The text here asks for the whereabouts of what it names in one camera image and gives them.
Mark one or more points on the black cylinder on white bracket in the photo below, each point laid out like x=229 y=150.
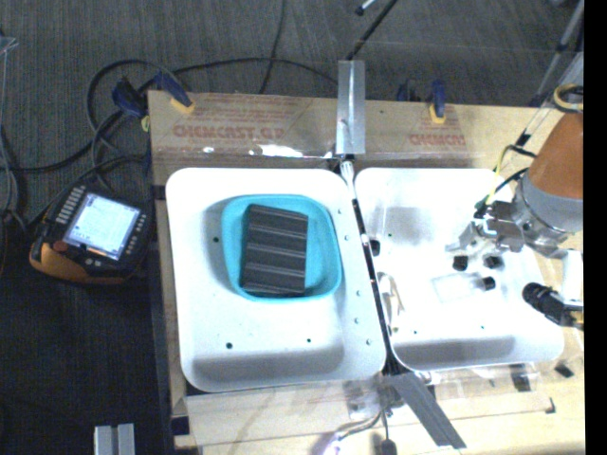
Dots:
x=550 y=301

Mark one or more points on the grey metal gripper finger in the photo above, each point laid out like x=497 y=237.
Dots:
x=507 y=243
x=462 y=240

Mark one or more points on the white plastic tray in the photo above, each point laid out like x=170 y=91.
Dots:
x=450 y=330
x=265 y=339

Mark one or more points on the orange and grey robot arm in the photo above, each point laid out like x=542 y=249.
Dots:
x=559 y=159

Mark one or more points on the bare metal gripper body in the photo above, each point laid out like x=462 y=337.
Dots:
x=509 y=221

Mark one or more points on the brown cardboard board red print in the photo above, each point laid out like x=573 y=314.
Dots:
x=265 y=126

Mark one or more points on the dark grey ribbed block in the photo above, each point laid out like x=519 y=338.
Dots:
x=275 y=249

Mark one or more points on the blue bowl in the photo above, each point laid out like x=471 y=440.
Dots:
x=327 y=254

